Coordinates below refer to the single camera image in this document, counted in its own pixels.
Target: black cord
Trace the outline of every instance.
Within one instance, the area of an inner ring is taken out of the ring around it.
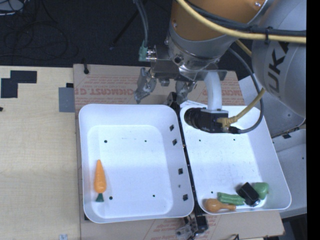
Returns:
[[[254,87],[256,89],[256,91],[259,93],[260,92],[260,89],[259,89],[259,85],[258,85],[258,82],[251,70],[251,68],[249,67],[249,65],[245,62],[245,60],[238,54],[236,53],[233,49],[231,49],[230,47],[228,48],[228,51],[233,54],[242,64],[243,66],[245,67],[245,69],[247,70],[247,72],[249,73],[250,77],[252,78],[252,81],[253,81],[253,84],[254,84]],[[232,130],[236,130],[236,133],[238,134],[245,134],[245,133],[248,133],[252,130],[254,130],[255,128],[257,128],[257,126],[261,123],[263,117],[264,117],[264,110],[265,110],[265,107],[264,107],[264,102],[263,102],[263,99],[261,98],[260,99],[260,115],[259,115],[259,118],[258,120],[255,122],[255,124],[247,129],[235,129],[235,127],[232,126]]]
[[[139,14],[141,16],[143,30],[144,30],[144,47],[147,48],[148,41],[149,41],[149,24],[148,24],[148,18],[147,18],[145,6],[141,2],[141,0],[133,0],[133,3],[136,5],[136,8],[138,9]]]
[[[51,15],[50,13],[48,12],[47,10],[47,7],[45,6],[45,3],[43,0],[40,0],[41,4],[42,4],[42,7],[43,9],[45,10],[46,14],[49,16],[49,18],[54,22],[54,23],[58,23]]]

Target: metal bracket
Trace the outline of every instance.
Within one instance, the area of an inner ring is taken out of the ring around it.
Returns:
[[[157,80],[153,78],[148,71],[146,71],[146,68],[142,67],[137,81],[138,87],[134,91],[134,99],[136,103],[139,104],[143,98],[150,95],[150,93],[152,93],[156,88],[156,84]]]
[[[185,135],[184,135],[182,122],[181,122],[181,120],[183,120],[183,119],[180,118],[180,105],[177,103],[177,94],[175,92],[171,92],[169,94],[169,96],[167,97],[167,105],[175,111],[177,118],[178,118],[180,135],[181,135],[181,139],[182,139],[182,143],[183,143],[183,151],[184,151],[185,161],[186,161],[186,164],[188,167],[188,174],[189,174],[189,178],[190,178],[192,194],[193,194],[193,199],[194,199],[193,212],[194,212],[195,221],[196,221],[196,225],[197,225],[197,233],[201,234],[201,233],[205,232],[209,228],[209,226],[208,226],[207,218],[204,215],[205,212],[201,209],[201,207],[198,203],[195,182],[194,182],[194,178],[193,178],[193,174],[192,174],[192,170],[191,170],[191,166],[190,166],[187,145],[185,142]]]
[[[191,219],[187,224],[179,227],[175,230],[175,236],[179,240],[190,240],[194,239],[195,234],[198,232],[198,226],[196,219]]]
[[[195,86],[196,82],[175,82],[175,92],[176,92],[176,102],[180,105],[186,100],[188,100],[188,93],[190,93]]]

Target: toy carrot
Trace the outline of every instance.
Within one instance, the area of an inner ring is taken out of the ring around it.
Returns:
[[[96,202],[104,202],[103,192],[107,189],[107,181],[105,171],[102,166],[101,160],[96,161],[95,177],[94,177],[94,190],[98,193]]]

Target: white tray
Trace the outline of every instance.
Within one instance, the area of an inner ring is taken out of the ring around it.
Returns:
[[[177,115],[165,105],[89,104],[79,112],[84,212],[95,223],[185,217],[194,198]],[[104,202],[95,202],[96,162]]]
[[[203,104],[186,105],[180,111],[182,128],[200,207],[208,214],[225,214],[261,210],[282,210],[290,206],[291,194],[278,160],[265,119],[259,126],[244,134],[207,133],[197,130],[183,120],[189,108],[203,108]],[[229,117],[237,115],[245,106],[223,106]],[[260,111],[251,109],[237,123],[240,129],[251,127]],[[210,213],[205,200],[217,198],[217,192],[237,194],[236,189],[246,182],[266,182],[269,193],[259,205],[237,205],[235,211],[222,209]]]

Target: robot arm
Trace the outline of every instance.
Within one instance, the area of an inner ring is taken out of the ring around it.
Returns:
[[[183,3],[191,6],[191,12]],[[208,90],[215,90],[209,101],[212,107],[221,99],[220,58],[233,42],[248,37],[254,40],[252,67],[263,88],[306,117],[306,4],[307,0],[174,0],[165,45],[155,45],[145,54],[151,64],[148,77],[162,86],[176,81],[178,103],[187,100],[196,81],[205,81]],[[194,17],[192,10],[207,18],[201,21],[203,17]],[[227,34],[211,28],[208,19]],[[151,92],[143,90],[144,97]]]

